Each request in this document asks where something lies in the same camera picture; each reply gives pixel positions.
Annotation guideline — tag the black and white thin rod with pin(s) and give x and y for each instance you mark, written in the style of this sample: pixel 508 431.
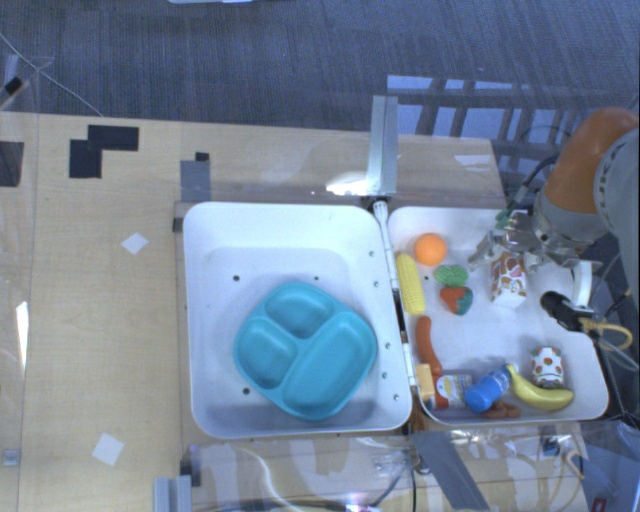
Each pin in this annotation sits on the black and white thin rod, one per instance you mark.
pixel 389 250

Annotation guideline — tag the orange ball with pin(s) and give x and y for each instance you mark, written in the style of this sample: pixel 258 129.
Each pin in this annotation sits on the orange ball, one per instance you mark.
pixel 430 249

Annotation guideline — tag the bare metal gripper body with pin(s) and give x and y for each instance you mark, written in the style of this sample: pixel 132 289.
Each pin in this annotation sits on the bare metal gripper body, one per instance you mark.
pixel 530 237

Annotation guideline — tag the black cylinder on white bracket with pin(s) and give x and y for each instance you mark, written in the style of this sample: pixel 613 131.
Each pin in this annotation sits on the black cylinder on white bracket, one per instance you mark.
pixel 560 306

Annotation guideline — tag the white and yellow can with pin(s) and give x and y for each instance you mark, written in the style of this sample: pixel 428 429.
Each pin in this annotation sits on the white and yellow can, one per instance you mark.
pixel 451 391

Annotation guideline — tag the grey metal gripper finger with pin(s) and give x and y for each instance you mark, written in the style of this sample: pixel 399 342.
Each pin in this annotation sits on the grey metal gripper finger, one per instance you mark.
pixel 533 261
pixel 484 250

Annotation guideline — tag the blue bottle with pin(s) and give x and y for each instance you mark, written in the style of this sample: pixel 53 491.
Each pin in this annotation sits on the blue bottle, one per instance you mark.
pixel 486 392

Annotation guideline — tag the yellow block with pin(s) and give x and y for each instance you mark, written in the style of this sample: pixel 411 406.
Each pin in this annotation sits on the yellow block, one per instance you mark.
pixel 425 381

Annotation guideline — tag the white can with red print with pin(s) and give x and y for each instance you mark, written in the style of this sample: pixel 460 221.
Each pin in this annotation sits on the white can with red print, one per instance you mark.
pixel 547 366

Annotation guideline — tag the blue divided plate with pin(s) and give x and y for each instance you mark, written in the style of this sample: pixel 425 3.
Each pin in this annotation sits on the blue divided plate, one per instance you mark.
pixel 305 350

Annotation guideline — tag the red strawberry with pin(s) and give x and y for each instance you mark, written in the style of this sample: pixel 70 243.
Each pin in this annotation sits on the red strawberry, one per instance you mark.
pixel 456 300

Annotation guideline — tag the yellow corn cob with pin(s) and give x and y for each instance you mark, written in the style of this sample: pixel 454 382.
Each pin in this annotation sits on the yellow corn cob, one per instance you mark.
pixel 410 284

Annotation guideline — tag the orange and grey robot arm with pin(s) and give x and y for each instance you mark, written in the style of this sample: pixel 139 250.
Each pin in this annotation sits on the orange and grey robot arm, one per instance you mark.
pixel 575 170

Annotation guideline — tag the yellow banana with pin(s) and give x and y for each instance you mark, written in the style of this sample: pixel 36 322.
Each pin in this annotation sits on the yellow banana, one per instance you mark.
pixel 540 396

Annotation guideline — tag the orange sausage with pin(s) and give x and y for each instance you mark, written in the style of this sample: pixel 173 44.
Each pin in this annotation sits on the orange sausage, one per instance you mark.
pixel 426 342

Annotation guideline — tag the brown pretzel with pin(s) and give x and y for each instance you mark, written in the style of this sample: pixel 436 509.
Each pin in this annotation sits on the brown pretzel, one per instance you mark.
pixel 502 411

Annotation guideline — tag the green leafy vegetable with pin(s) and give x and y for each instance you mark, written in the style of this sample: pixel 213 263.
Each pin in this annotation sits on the green leafy vegetable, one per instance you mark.
pixel 450 275

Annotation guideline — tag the white and orange carton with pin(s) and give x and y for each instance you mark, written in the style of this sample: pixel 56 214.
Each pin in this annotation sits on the white and orange carton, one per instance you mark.
pixel 509 282

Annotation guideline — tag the white plastic tray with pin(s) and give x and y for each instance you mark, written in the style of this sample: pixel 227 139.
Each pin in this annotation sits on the white plastic tray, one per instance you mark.
pixel 280 235
pixel 500 340

